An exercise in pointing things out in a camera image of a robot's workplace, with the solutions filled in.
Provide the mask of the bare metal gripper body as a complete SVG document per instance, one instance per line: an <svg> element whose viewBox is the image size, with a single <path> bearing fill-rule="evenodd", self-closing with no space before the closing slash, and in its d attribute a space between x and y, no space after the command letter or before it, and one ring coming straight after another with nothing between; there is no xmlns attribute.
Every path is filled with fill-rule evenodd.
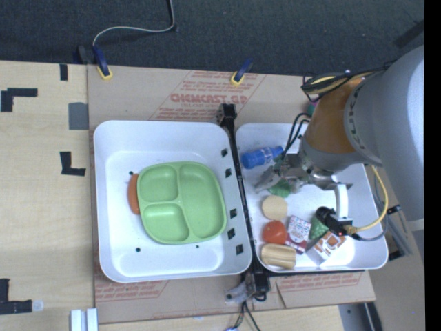
<svg viewBox="0 0 441 331"><path fill-rule="evenodd" d="M277 175L292 184L293 191L299 191L305 185L314 185L321 190L334 190L339 185L350 189L352 183L337 181L335 173L314 165L303 154L286 154L275 162Z"/></svg>

